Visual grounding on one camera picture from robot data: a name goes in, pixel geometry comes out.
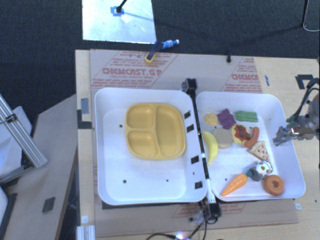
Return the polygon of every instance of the toy carrot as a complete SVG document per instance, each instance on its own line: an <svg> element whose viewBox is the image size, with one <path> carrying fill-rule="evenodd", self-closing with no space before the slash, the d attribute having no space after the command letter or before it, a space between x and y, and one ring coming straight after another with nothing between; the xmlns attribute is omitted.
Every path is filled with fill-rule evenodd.
<svg viewBox="0 0 320 240"><path fill-rule="evenodd" d="M221 196L224 197L231 192L241 188L244 186L248 181L248 176L245 175L244 173L238 174L235 176L233 180L225 187L224 191L222 192Z"/></svg>

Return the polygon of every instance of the toy banana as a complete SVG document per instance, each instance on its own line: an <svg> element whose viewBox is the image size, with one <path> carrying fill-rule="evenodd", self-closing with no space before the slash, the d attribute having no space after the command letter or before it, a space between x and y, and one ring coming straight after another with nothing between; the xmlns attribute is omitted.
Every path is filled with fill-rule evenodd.
<svg viewBox="0 0 320 240"><path fill-rule="evenodd" d="M208 166L218 155L218 142L216 137L209 131L202 131L202 136L209 147Z"/></svg>

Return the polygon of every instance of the toy donut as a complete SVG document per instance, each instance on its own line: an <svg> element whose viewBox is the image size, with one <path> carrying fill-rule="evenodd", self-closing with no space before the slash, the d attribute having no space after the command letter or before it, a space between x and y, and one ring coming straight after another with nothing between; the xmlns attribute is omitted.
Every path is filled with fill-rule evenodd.
<svg viewBox="0 0 320 240"><path fill-rule="evenodd" d="M285 189L284 181L277 175L269 175L266 177L263 185L265 191L274 196L280 196Z"/></svg>

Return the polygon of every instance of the toy food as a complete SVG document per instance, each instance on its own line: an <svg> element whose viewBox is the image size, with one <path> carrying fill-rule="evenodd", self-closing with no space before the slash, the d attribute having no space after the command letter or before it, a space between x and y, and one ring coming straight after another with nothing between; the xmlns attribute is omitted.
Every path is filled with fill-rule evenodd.
<svg viewBox="0 0 320 240"><path fill-rule="evenodd" d="M278 175L266 177L263 185L265 191L274 196L280 196L285 190L285 183Z"/></svg>
<svg viewBox="0 0 320 240"><path fill-rule="evenodd" d="M245 111L237 111L234 113L235 119L238 121L246 121L246 122L258 122L258 117L256 112L245 112Z"/></svg>
<svg viewBox="0 0 320 240"><path fill-rule="evenodd" d="M221 113L219 113L217 117L222 127L226 130L229 130L231 126L233 126L236 123L234 116L230 114L227 108L224 109Z"/></svg>
<svg viewBox="0 0 320 240"><path fill-rule="evenodd" d="M244 146L246 148L251 148L254 144L256 144L258 138L259 138L259 128L258 127L253 127L252 128L252 135L251 135L251 139L247 140L245 143L244 143Z"/></svg>
<svg viewBox="0 0 320 240"><path fill-rule="evenodd" d="M255 182L265 179L269 174L273 172L273 167L270 162L263 160L258 162L255 166L249 169L246 173L248 177L251 177Z"/></svg>
<svg viewBox="0 0 320 240"><path fill-rule="evenodd" d="M221 196L224 197L231 192L241 188L244 186L248 181L248 176L244 173L238 174L235 176L233 180L230 181L230 183L225 187L224 191L222 192Z"/></svg>
<svg viewBox="0 0 320 240"><path fill-rule="evenodd" d="M209 126L217 126L219 124L218 117L215 113L208 113L204 116L204 121Z"/></svg>
<svg viewBox="0 0 320 240"><path fill-rule="evenodd" d="M213 135L218 142L219 149L227 149L232 145L232 136L229 130L218 128L213 132Z"/></svg>
<svg viewBox="0 0 320 240"><path fill-rule="evenodd" d="M231 136L233 142L236 144L244 145L246 141L250 140L250 131L241 124L234 124L231 129Z"/></svg>
<svg viewBox="0 0 320 240"><path fill-rule="evenodd" d="M258 141L255 145L253 145L249 152L260 160L270 161L270 157L266 149L266 144L263 140Z"/></svg>
<svg viewBox="0 0 320 240"><path fill-rule="evenodd" d="M218 155L218 142L216 137L209 131L202 131L202 136L205 142L208 144L209 147L209 159L208 159L208 166L211 162L217 157Z"/></svg>

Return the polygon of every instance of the white tray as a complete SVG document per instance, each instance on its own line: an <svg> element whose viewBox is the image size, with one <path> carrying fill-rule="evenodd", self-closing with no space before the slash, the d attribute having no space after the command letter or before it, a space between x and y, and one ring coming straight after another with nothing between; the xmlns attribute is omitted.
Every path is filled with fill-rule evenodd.
<svg viewBox="0 0 320 240"><path fill-rule="evenodd" d="M184 153L172 160L147 160L130 153L125 136L128 108L137 103L165 103L181 113ZM207 193L191 98L177 90L104 88L94 98L98 193L110 205L189 203ZM194 130L187 132L188 126ZM199 156L199 162L191 159Z"/></svg>
<svg viewBox="0 0 320 240"><path fill-rule="evenodd" d="M275 146L273 138L280 126L286 125L286 118L280 101L270 94L234 93L234 92L202 92L197 100L198 115L202 131L213 132L215 128L205 123L207 113L219 114L229 109L233 114L236 111L256 112L258 122L237 121L238 124L249 127L257 126L260 129L259 141L265 141L270 155L273 173L284 181L284 193L281 196L268 194L263 188L263 180L248 179L246 185L221 196L227 183L237 174L246 173L259 160L251 155L243 146L233 143L227 149L219 149L218 156L208 167L211 188L214 195L226 202L253 201L266 199L291 199L301 197L306 189L303 175L299 166L296 151L292 141Z"/></svg>

